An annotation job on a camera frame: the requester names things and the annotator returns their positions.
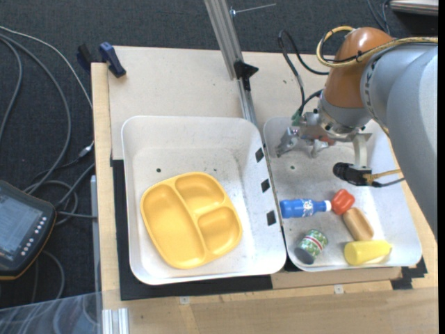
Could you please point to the pale wood board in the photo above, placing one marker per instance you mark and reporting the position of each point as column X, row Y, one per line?
column 174, row 89

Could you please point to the yellow plastic bottle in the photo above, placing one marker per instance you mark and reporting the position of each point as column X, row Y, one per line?
column 365, row 252

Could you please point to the yellow divided plate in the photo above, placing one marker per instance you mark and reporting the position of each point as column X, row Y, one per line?
column 187, row 221

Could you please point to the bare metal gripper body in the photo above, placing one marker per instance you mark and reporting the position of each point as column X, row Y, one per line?
column 313, row 131

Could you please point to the blue bottle with white cap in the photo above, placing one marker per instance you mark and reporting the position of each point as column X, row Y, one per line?
column 295, row 208

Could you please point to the white plastic tray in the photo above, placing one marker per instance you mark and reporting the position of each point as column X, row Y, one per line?
column 313, row 179
column 194, row 144

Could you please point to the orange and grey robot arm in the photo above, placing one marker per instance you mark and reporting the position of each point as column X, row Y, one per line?
column 406, row 92

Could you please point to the black cylinder on white bracket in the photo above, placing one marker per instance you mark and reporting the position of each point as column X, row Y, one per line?
column 349, row 173

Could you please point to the orange toy bell pepper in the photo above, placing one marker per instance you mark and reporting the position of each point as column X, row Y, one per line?
column 342, row 202

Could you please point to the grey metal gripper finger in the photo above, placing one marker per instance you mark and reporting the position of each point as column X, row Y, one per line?
column 289, row 140
column 317, row 147

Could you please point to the green printed can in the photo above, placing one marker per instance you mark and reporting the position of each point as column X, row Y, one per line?
column 313, row 245

